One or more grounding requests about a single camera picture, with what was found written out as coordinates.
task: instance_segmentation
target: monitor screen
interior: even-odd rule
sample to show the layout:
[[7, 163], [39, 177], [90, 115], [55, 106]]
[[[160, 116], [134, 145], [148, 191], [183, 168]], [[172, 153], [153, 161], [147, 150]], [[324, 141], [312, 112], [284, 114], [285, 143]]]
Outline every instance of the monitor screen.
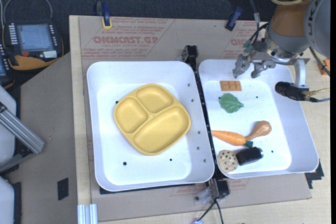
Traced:
[[52, 40], [47, 24], [17, 25], [22, 50], [52, 50]]

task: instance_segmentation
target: orange cracker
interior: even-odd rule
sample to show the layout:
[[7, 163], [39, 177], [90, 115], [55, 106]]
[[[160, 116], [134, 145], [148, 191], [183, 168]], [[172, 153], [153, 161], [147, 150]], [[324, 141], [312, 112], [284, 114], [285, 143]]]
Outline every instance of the orange cracker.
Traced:
[[219, 83], [221, 84], [220, 88], [223, 92], [242, 90], [242, 85], [240, 84], [240, 81], [221, 80]]

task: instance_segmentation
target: yellow divided plate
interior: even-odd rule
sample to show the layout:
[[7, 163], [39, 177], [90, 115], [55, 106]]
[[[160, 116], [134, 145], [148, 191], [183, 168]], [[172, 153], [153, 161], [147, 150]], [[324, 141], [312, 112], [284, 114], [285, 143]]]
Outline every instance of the yellow divided plate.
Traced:
[[168, 149], [191, 125], [183, 105], [158, 84], [146, 84], [126, 95], [115, 106], [113, 117], [127, 140], [146, 155]]

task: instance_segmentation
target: toy lettuce leaf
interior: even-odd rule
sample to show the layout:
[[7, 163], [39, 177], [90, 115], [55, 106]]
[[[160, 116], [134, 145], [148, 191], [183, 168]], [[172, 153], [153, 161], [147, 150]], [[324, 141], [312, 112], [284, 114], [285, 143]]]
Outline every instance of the toy lettuce leaf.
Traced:
[[224, 93], [219, 98], [219, 103], [227, 113], [237, 112], [240, 108], [244, 106], [244, 104], [240, 103], [238, 98], [233, 96], [231, 93]]

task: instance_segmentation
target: toy carrot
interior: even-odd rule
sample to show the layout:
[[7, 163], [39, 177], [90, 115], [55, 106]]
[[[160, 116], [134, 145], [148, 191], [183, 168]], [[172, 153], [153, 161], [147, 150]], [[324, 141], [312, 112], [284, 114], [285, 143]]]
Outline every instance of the toy carrot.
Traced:
[[252, 139], [267, 135], [272, 131], [272, 127], [268, 121], [259, 121], [255, 126], [254, 130], [247, 137], [242, 136], [241, 134], [227, 131], [211, 131], [215, 137], [222, 139], [223, 141], [236, 145], [242, 146], [246, 145], [247, 147], [252, 147]]
[[211, 131], [211, 132], [215, 137], [222, 139], [223, 141], [230, 143], [232, 145], [235, 146], [246, 145], [247, 147], [253, 146], [253, 142], [247, 141], [245, 137], [242, 136], [241, 134], [227, 131]]

